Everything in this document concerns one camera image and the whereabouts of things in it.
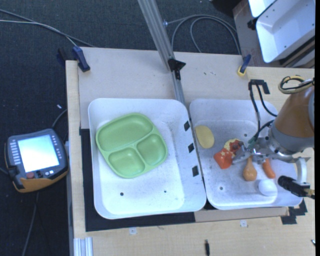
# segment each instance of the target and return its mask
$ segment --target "screen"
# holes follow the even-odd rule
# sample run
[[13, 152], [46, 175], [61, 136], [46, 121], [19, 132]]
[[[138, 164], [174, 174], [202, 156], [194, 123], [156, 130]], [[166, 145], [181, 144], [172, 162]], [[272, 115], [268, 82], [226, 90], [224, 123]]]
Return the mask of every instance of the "screen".
[[18, 140], [18, 145], [26, 173], [59, 165], [50, 135]]

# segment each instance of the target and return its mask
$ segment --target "white surface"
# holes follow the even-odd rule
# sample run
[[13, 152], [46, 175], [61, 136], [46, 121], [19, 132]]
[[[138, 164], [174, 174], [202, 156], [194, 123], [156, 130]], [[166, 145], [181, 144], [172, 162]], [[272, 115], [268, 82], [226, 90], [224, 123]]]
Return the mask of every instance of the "white surface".
[[250, 10], [254, 18], [258, 17], [275, 0], [249, 0]]
[[[91, 67], [88, 72], [78, 71], [82, 129], [89, 128], [88, 106], [97, 98], [175, 98], [172, 75], [157, 51], [82, 49]], [[180, 73], [187, 107], [196, 98], [249, 99], [248, 78], [237, 75], [243, 64], [240, 55], [193, 52], [174, 55], [186, 63]]]
[[283, 59], [315, 35], [315, 0], [277, 0], [256, 22], [263, 60]]
[[[96, 144], [96, 132], [103, 124], [129, 113], [146, 115], [158, 128], [168, 156], [157, 168], [135, 178], [122, 178], [108, 166]], [[88, 108], [93, 169], [93, 198], [97, 212], [107, 219], [194, 212], [206, 202], [192, 130], [185, 106], [173, 99], [98, 98]]]
[[[261, 125], [273, 119], [257, 101], [260, 111]], [[271, 112], [277, 110], [265, 102]], [[223, 100], [223, 99], [197, 99], [190, 104], [190, 115], [193, 127], [205, 125], [214, 135], [215, 142], [212, 148], [204, 149], [197, 141], [197, 148], [207, 199], [215, 208], [220, 210], [295, 206], [301, 198], [291, 194], [276, 184], [278, 193], [274, 196], [262, 195], [258, 190], [260, 180], [267, 179], [262, 166], [253, 163], [257, 170], [256, 181], [245, 181], [242, 175], [246, 161], [221, 169], [214, 154], [219, 152], [230, 139], [239, 139], [247, 144], [248, 140], [257, 131], [257, 121], [253, 104], [250, 100]], [[268, 129], [260, 133], [260, 137], [267, 135]], [[272, 181], [276, 183], [282, 175], [297, 178], [293, 164], [280, 160], [270, 160], [276, 174]]]

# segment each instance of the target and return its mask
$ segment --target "black floor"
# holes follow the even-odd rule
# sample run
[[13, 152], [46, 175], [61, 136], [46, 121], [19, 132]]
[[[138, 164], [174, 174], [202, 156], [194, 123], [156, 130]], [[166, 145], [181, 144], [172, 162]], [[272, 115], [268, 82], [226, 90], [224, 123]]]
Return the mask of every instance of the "black floor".
[[[190, 15], [216, 16], [235, 26], [232, 8], [239, 0], [158, 0], [164, 20]], [[52, 26], [95, 47], [155, 50], [137, 0], [2, 0], [0, 9]], [[23, 21], [0, 12], [0, 20]], [[185, 22], [174, 40], [174, 50], [197, 52]], [[172, 36], [178, 22], [169, 23]], [[228, 30], [211, 19], [193, 27], [204, 53], [238, 54]], [[39, 25], [0, 21], [0, 168], [5, 169], [4, 143], [11, 135], [50, 128], [67, 107], [65, 71], [58, 48], [71, 53], [65, 37]], [[56, 125], [64, 138], [66, 116]], [[36, 193], [19, 193], [0, 173], [0, 255], [22, 255], [31, 223]], [[33, 229], [25, 255], [69, 255], [66, 179], [40, 191]]]

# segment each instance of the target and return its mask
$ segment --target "white tray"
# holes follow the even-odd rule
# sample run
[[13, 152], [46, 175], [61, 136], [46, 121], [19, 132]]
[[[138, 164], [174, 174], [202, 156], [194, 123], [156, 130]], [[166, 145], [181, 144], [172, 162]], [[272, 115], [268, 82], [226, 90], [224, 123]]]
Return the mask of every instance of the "white tray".
[[[274, 119], [257, 101], [260, 111], [261, 125]], [[268, 102], [266, 106], [273, 113], [276, 109]], [[197, 99], [190, 104], [190, 115], [193, 127], [205, 125], [212, 131], [215, 142], [212, 148], [204, 149], [197, 141], [197, 149], [207, 199], [212, 206], [220, 210], [257, 208], [257, 207], [282, 207], [296, 206], [301, 198], [291, 194], [280, 187], [277, 180], [285, 175], [297, 178], [293, 164], [280, 160], [271, 160], [271, 166], [276, 173], [273, 180], [277, 186], [276, 196], [264, 196], [258, 189], [259, 180], [267, 179], [261, 165], [256, 165], [256, 181], [245, 181], [242, 175], [246, 161], [232, 165], [227, 169], [221, 169], [214, 154], [219, 152], [230, 139], [239, 139], [245, 144], [257, 132], [256, 114], [250, 100], [226, 100], [226, 99]], [[260, 137], [267, 135], [267, 128], [260, 133]]]
[[[165, 162], [135, 178], [122, 178], [108, 166], [96, 144], [103, 124], [130, 113], [147, 116], [158, 128], [168, 149]], [[98, 98], [88, 107], [93, 199], [96, 211], [107, 219], [195, 212], [206, 203], [196, 150], [186, 107], [173, 99]], [[193, 168], [198, 167], [198, 175]]]
[[263, 60], [283, 59], [316, 33], [315, 0], [277, 0], [256, 22]]

